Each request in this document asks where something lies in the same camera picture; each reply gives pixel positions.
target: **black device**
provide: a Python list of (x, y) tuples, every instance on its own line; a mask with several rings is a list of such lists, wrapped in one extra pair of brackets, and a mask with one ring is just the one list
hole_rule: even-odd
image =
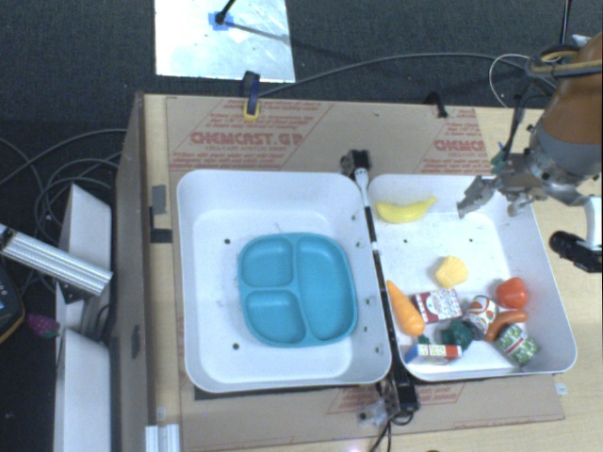
[(589, 250), (580, 245), (582, 239), (575, 234), (558, 231), (548, 241), (550, 248), (562, 258), (589, 273), (600, 273), (603, 269), (601, 250)]
[(25, 308), (7, 271), (0, 266), (0, 344), (24, 322)]

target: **green can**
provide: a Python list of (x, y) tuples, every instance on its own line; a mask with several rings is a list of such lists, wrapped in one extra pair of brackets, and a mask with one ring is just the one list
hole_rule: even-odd
[(498, 336), (495, 345), (518, 365), (525, 365), (538, 351), (538, 345), (519, 325), (509, 325)]

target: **toy banana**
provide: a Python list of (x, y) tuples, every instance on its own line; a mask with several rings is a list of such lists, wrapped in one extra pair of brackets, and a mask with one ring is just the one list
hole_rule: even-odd
[(375, 209), (377, 209), (379, 216), (387, 222), (411, 222), (423, 218), (430, 206), (436, 201), (437, 199), (434, 196), (431, 196), (426, 201), (414, 202), (406, 206), (397, 206), (388, 202), (377, 201), (375, 202)]

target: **red tomato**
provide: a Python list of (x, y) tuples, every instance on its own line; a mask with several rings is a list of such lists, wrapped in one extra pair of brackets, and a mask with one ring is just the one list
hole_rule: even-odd
[(515, 308), (519, 310), (526, 306), (528, 302), (528, 292), (521, 278), (510, 278), (501, 283), (497, 288), (498, 304), (505, 308)]

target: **blue plate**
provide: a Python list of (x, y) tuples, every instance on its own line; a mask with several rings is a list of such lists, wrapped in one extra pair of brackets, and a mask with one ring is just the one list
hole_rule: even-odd
[(356, 326), (350, 264), (327, 236), (255, 238), (239, 254), (238, 289), (247, 327), (269, 345), (326, 345), (343, 339)]

